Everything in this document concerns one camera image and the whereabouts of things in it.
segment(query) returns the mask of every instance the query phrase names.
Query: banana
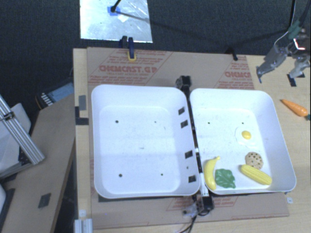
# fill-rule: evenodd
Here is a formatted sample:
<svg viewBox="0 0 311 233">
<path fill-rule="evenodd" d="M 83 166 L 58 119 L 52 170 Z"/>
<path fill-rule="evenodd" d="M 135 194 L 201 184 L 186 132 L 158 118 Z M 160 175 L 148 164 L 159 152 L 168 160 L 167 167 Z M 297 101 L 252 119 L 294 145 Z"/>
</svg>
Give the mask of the banana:
<svg viewBox="0 0 311 233">
<path fill-rule="evenodd" d="M 204 178 L 205 178 L 205 183 L 211 190 L 216 189 L 216 182 L 214 179 L 214 168 L 216 165 L 216 162 L 220 160 L 220 157 L 216 157 L 214 159 L 208 160 L 205 167 L 204 167 Z"/>
</svg>

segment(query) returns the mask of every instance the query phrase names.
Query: toy carrot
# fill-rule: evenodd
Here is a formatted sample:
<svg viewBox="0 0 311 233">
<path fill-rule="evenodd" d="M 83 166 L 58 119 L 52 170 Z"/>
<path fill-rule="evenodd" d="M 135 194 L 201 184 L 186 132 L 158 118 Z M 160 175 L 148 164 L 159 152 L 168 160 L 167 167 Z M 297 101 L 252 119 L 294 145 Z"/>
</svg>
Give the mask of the toy carrot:
<svg viewBox="0 0 311 233">
<path fill-rule="evenodd" d="M 285 99 L 282 99 L 281 101 L 288 108 L 290 108 L 296 115 L 298 115 L 300 117 L 306 117 L 308 120 L 310 120 L 310 114 L 308 113 L 308 110 L 306 108 L 302 107 L 299 104 L 287 101 Z"/>
</svg>

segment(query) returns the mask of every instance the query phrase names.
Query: silver reflective sheet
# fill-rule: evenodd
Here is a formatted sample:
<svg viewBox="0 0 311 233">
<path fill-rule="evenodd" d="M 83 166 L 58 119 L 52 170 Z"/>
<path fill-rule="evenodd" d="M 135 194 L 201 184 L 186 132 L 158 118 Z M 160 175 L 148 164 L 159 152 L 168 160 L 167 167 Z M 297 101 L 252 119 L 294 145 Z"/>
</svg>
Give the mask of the silver reflective sheet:
<svg viewBox="0 0 311 233">
<path fill-rule="evenodd" d="M 152 43 L 147 0 L 122 0 L 117 13 L 109 12 L 117 0 L 80 0 L 81 38 Z"/>
</svg>

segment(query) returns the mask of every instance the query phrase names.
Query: yellow corn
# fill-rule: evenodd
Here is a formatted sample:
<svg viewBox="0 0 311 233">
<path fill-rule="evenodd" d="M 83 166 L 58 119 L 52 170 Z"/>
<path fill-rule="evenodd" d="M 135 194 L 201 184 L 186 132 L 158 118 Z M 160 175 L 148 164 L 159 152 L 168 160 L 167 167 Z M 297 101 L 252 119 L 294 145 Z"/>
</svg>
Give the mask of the yellow corn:
<svg viewBox="0 0 311 233">
<path fill-rule="evenodd" d="M 254 168 L 250 165 L 247 165 L 247 164 L 242 165 L 241 172 L 243 174 L 245 174 L 248 178 L 251 178 L 252 180 L 254 180 L 260 184 L 268 184 L 269 185 L 272 183 L 272 178 L 268 174 Z"/>
</svg>

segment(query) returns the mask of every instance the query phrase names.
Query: toy fried egg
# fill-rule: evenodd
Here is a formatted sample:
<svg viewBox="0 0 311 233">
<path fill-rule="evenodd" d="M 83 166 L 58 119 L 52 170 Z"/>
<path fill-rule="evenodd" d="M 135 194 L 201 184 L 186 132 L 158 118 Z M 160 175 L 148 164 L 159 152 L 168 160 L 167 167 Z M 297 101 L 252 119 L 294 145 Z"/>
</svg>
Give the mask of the toy fried egg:
<svg viewBox="0 0 311 233">
<path fill-rule="evenodd" d="M 235 138 L 241 145 L 249 148 L 257 147 L 257 132 L 254 129 L 246 127 L 238 127 L 235 130 Z"/>
</svg>

